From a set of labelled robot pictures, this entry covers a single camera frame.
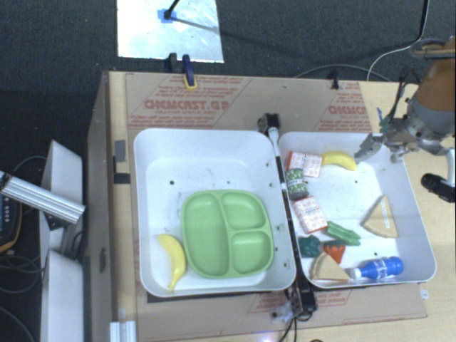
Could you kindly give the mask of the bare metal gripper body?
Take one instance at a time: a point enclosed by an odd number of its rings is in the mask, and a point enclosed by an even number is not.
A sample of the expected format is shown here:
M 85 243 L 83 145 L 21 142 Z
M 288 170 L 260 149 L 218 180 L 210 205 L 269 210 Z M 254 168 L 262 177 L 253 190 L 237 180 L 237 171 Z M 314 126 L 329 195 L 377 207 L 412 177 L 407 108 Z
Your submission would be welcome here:
M 390 149 L 392 162 L 399 162 L 410 152 L 424 150 L 435 156 L 446 156 L 450 149 L 441 142 L 447 135 L 434 131 L 417 116 L 386 118 L 381 122 L 383 144 Z

